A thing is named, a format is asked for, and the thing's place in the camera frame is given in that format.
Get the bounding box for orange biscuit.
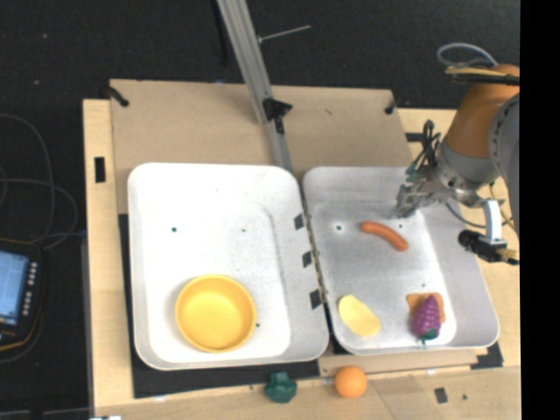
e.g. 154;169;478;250
405;291;448;324

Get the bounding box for white plastic tray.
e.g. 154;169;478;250
126;161;331;372
301;165;501;358

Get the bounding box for black cylinder on white bracket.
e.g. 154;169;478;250
458;199;510;265

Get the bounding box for pale yellow potato chip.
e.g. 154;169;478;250
337;294;382;338

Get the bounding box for purple grapes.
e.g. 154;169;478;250
409;294;443;346

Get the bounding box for brown cardboard board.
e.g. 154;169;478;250
108;78;489;378

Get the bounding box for green broccoli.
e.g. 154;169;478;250
262;370;298;405

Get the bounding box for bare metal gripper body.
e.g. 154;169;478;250
411;169;487;207

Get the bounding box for orange sausage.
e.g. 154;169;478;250
360;220;410;253

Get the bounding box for yellow bowl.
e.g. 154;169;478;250
174;274;258;354

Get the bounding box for orange ball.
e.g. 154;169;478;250
333;365;368;400

